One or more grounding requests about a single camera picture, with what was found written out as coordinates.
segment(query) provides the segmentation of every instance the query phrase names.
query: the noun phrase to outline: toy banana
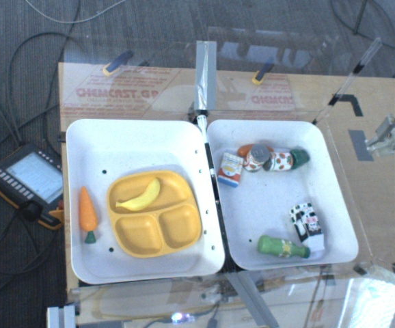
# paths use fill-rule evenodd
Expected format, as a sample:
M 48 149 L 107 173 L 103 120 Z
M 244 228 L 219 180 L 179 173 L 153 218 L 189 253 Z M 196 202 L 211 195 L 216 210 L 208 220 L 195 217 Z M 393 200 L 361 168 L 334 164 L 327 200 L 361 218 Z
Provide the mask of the toy banana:
M 158 198 L 160 188 L 161 186 L 159 179 L 154 178 L 152 181 L 149 182 L 146 190 L 141 195 L 126 202 L 116 202 L 115 207 L 126 208 L 131 211 L 139 211 L 147 208 L 155 201 L 155 199 Z

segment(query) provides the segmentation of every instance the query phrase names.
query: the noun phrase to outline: gray carpet floor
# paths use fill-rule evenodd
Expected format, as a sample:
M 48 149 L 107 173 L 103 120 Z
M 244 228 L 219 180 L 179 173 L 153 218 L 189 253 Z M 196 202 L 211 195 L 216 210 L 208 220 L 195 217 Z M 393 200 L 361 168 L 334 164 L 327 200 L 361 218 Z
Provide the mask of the gray carpet floor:
M 95 16 L 119 0 L 30 1 L 48 16 L 72 21 Z M 362 1 L 128 0 L 71 25 L 46 19 L 24 0 L 0 0 L 0 107 L 6 118 L 14 114 L 24 142 L 59 152 L 58 108 L 40 114 L 58 103 L 55 70 L 65 58 L 66 42 L 69 57 L 82 45 L 84 61 L 104 62 L 133 40 L 145 40 L 151 50 L 215 40 L 218 68 L 245 71 L 260 63 L 245 56 L 250 46 L 267 45 L 292 55 L 277 59 L 274 72 L 347 75 L 380 37 L 383 47 L 361 75 L 395 77 L 395 0 L 368 0 L 354 33 Z M 295 62 L 304 49 L 307 59 Z M 153 65 L 189 67 L 193 62 L 170 49 Z M 0 117 L 0 159 L 16 147 L 8 133 Z M 66 303 L 63 241 L 62 230 L 14 216 L 0 198 L 0 327 L 45 327 L 45 309 Z

